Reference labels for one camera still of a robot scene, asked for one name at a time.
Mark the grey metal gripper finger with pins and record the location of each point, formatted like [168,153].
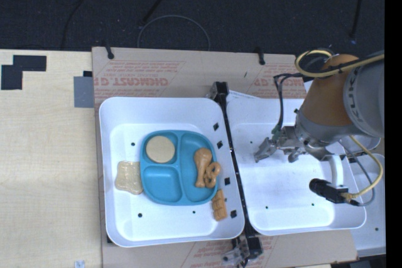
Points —
[294,156]
[265,149]

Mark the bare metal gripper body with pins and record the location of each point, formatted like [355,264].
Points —
[298,142]

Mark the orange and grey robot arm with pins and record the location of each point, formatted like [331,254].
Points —
[329,97]

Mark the white plastic tray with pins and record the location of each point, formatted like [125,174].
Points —
[169,226]
[282,185]

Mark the thin black rod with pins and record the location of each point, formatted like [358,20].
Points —
[235,160]

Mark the brown toy pretzel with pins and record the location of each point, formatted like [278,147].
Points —
[214,170]

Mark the brown toy chicken drumstick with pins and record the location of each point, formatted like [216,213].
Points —
[202,160]

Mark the brown toy waffle bar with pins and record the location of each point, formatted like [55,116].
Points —
[219,205]

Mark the brown cardboard board red print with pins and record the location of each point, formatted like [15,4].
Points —
[188,78]

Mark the tan round biscuit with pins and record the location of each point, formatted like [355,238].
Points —
[160,149]

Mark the blue divided plate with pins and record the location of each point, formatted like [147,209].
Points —
[163,182]

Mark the beige toy bread slice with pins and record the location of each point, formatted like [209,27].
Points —
[128,177]

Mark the black cylinder on white bracket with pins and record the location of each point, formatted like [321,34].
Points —
[325,189]

